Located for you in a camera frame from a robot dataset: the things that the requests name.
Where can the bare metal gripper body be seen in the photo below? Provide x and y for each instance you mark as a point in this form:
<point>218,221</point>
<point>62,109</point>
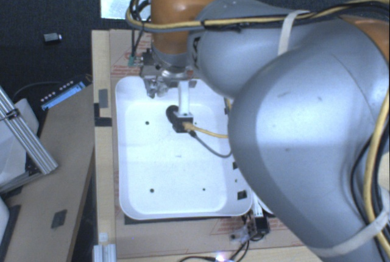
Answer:
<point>158,72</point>

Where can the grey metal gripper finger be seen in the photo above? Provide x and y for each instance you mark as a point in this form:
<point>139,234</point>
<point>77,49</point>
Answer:
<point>162,87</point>
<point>151,88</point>

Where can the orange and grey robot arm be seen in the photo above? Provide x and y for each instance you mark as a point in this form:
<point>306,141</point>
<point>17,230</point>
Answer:
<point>274,120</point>

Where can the brown cardboard board red print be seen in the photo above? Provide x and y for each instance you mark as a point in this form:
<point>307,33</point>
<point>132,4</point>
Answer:
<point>105,139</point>

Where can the white plastic tray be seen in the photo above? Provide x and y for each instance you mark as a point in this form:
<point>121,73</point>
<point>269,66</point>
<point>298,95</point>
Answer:
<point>173,169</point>

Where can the small black box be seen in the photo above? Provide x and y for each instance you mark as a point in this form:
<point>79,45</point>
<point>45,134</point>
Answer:
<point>51,37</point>

